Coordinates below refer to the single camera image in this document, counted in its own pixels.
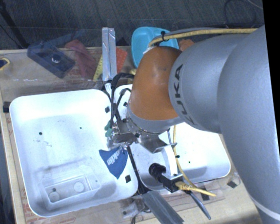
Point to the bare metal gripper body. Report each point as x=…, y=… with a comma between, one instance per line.
x=128, y=135

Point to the blue packet with white print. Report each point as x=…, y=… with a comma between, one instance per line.
x=115, y=163

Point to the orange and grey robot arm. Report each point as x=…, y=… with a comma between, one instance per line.
x=202, y=89

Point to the thin black rod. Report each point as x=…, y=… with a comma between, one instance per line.
x=135, y=169

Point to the white plastic tray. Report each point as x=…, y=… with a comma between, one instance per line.
x=63, y=142
x=205, y=156

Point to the orange textured packet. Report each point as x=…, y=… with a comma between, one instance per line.
x=121, y=59

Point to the clear plastic container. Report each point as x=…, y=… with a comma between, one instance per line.
x=68, y=190

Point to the dark red cloth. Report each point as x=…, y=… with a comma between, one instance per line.
x=81, y=56

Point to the blue divided plate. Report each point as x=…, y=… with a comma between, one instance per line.
x=142, y=43

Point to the black cylinder on white bracket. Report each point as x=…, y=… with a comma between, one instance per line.
x=171, y=179

